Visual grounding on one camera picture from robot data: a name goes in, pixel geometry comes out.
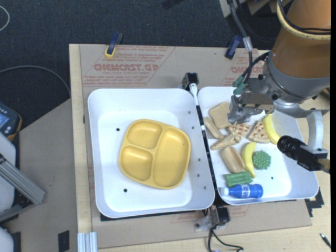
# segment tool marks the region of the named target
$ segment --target white tray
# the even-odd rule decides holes
[[[206,209],[215,197],[192,95],[182,89],[98,89],[88,98],[96,204],[111,218]],[[191,156],[183,182],[161,190],[127,178],[119,151],[128,126],[151,119],[183,130]]]
[[[230,103],[234,88],[231,87],[206,87],[199,91],[198,101],[201,107],[203,117],[210,117],[209,110],[222,102]],[[254,115],[248,122],[254,125],[256,121],[265,116],[265,113]],[[272,121],[277,133],[289,135],[301,141],[302,136],[296,119],[275,111],[272,115]],[[221,130],[224,135],[228,135],[226,129]],[[212,146],[218,140],[209,138],[208,143]],[[244,138],[233,147],[241,154],[242,148],[249,140]],[[252,184],[260,184],[264,189],[262,198],[238,199],[232,196],[224,196],[223,188],[225,185],[224,174],[230,173],[227,169],[220,150],[210,150],[212,164],[215,173],[216,184],[221,198],[228,204],[241,205],[260,202],[287,201],[300,198],[314,197],[318,192],[318,182],[314,172],[309,172],[299,166],[296,161],[282,154],[275,144],[257,143],[256,151],[264,150],[271,156],[271,165],[266,170],[256,170],[256,178]]]

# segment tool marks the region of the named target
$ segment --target dark carpet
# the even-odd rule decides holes
[[[109,44],[114,32],[125,45],[225,47],[239,31],[224,18],[219,0],[0,0],[10,22],[0,31],[0,72],[17,66],[52,70],[69,84],[69,44]],[[276,37],[268,6],[245,20],[259,35]],[[0,29],[7,15],[0,8]],[[272,43],[251,36],[253,47]],[[57,77],[39,68],[0,73],[0,101],[23,118],[23,128],[69,98]]]

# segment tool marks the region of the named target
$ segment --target bottle label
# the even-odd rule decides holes
[[[241,197],[242,198],[249,198],[250,197],[250,187],[249,185],[242,185],[241,186]]]

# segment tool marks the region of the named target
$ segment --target blue clamp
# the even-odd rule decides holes
[[[116,32],[113,34],[111,43],[109,46],[107,46],[105,50],[105,57],[106,58],[112,58],[115,53],[115,46],[121,43],[123,37],[123,33]]]
[[[236,35],[230,42],[230,46],[226,50],[225,57],[232,60],[233,55],[235,54],[235,50],[238,47],[240,41],[242,38],[238,35]]]

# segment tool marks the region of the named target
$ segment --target toy food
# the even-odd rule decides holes
[[[264,194],[264,189],[260,184],[254,185],[245,185],[245,184],[238,184],[233,187],[225,187],[224,188],[224,195],[234,196],[236,198],[261,198]]]
[[[217,139],[223,139],[224,135],[221,133],[221,131],[217,128],[215,123],[212,121],[211,118],[205,117],[204,118],[204,124],[209,129],[210,133]]]
[[[257,121],[247,138],[258,143],[269,143],[269,138],[265,132],[264,124],[261,120]]]
[[[252,155],[253,165],[257,169],[267,169],[271,164],[271,156],[260,150]]]
[[[265,132],[267,133],[268,138],[273,144],[276,145],[280,139],[280,136],[277,134],[277,132],[275,131],[273,127],[271,114],[266,115],[262,121],[263,121],[262,123],[264,124]]]
[[[244,169],[244,161],[234,147],[224,148],[220,154],[231,173],[239,173]]]
[[[234,135],[235,141],[239,143],[245,137],[250,128],[251,126],[247,124],[234,124],[229,126],[228,130]]]
[[[223,129],[229,127],[231,123],[228,120],[227,114],[230,112],[230,104],[223,102],[209,110],[209,114],[214,120],[217,128]]]
[[[257,145],[256,142],[249,142],[246,146],[244,146],[243,151],[241,153],[243,161],[245,163],[244,169],[247,172],[250,172],[253,178],[255,178],[256,175],[254,174],[252,154],[254,152],[254,149],[256,148],[256,145]]]
[[[227,187],[233,187],[238,184],[249,184],[252,182],[252,175],[245,171],[240,173],[225,174],[224,178],[226,180]]]
[[[237,142],[235,140],[235,136],[233,134],[230,134],[229,136],[224,137],[223,139],[212,145],[210,149],[211,150],[223,149],[236,143]]]

